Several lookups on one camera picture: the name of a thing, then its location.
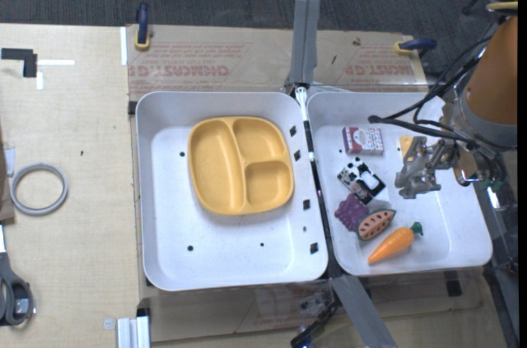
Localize watermelon slice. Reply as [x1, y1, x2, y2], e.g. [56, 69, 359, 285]
[355, 208, 398, 243]

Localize grey-handled scissors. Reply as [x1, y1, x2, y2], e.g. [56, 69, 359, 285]
[0, 250, 37, 327]

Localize brown cardboard board, red print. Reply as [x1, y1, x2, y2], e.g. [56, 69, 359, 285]
[125, 24, 485, 344]

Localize purple grapes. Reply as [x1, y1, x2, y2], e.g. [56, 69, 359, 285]
[333, 193, 371, 233]

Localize yellow divided plate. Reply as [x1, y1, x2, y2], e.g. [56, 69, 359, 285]
[187, 115, 296, 216]

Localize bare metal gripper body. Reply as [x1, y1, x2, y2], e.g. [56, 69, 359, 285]
[404, 135, 459, 175]

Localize orange carrot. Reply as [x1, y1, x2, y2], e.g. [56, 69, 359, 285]
[366, 221, 425, 266]

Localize red and white carton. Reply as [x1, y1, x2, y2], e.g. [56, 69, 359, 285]
[342, 126, 385, 155]

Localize grey tape roll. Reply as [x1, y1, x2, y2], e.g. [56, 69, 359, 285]
[10, 162, 70, 216]

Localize yellow toy block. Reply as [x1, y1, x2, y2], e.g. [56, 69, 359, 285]
[399, 135, 415, 158]

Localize white plastic tray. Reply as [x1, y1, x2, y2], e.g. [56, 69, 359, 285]
[134, 90, 329, 293]
[306, 90, 494, 278]

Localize black and white carton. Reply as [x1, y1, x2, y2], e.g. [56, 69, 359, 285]
[336, 155, 387, 206]

